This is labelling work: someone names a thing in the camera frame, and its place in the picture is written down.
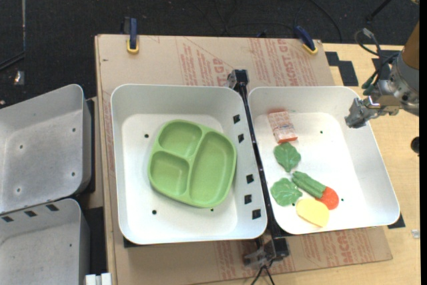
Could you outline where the green asparagus bundle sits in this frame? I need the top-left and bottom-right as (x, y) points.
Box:
(291, 171), (328, 200)

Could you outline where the green lettuce leaf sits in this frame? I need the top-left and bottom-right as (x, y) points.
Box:
(270, 177), (304, 208)
(273, 141), (302, 174)

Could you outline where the thin black rod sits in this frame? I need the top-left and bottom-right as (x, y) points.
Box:
(237, 83), (280, 241)

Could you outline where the white plastic tray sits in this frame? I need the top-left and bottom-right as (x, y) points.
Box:
(0, 83), (93, 215)
(0, 198), (91, 285)
(110, 83), (268, 246)
(248, 85), (401, 236)

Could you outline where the orange round slice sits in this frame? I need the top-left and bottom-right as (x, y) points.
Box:
(315, 186), (340, 211)

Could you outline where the black block with thin wires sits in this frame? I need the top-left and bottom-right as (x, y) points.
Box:
(228, 69), (251, 88)
(242, 236), (290, 270)

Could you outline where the green divided plate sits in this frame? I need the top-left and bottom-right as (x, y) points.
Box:
(147, 119), (238, 209)

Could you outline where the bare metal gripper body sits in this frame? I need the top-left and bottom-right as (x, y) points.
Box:
(363, 77), (420, 117)

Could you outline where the yellow oval slice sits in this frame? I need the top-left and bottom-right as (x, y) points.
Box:
(295, 198), (331, 228)

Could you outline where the brown cardboard board red print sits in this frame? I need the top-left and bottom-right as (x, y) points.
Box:
(94, 33), (394, 285)

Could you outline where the orange and pink packet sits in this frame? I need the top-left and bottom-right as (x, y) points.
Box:
(267, 109), (299, 145)

